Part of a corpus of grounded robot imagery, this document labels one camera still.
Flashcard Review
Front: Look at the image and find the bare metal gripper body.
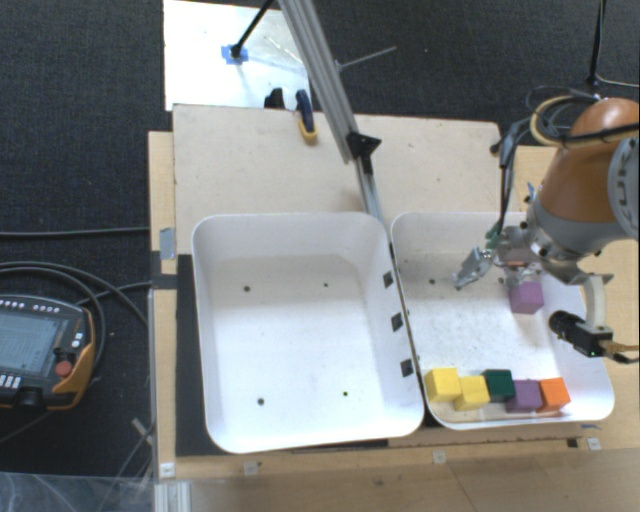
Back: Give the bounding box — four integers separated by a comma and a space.
492, 224, 547, 277

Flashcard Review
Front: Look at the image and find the purple cube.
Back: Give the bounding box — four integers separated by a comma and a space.
505, 379, 544, 414
507, 280, 546, 316

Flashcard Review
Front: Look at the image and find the white plastic tray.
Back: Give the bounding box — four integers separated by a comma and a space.
390, 210, 617, 432
191, 211, 427, 455

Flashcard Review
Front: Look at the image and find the dark green cube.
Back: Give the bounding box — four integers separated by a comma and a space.
481, 368, 517, 404

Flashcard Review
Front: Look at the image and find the yellow cube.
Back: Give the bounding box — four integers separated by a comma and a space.
453, 374, 492, 413
423, 367, 463, 404

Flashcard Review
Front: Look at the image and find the orange cube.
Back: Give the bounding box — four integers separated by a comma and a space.
536, 377, 573, 414

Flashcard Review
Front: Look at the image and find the black cylinder on white bracket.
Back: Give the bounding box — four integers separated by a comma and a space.
547, 272, 615, 359

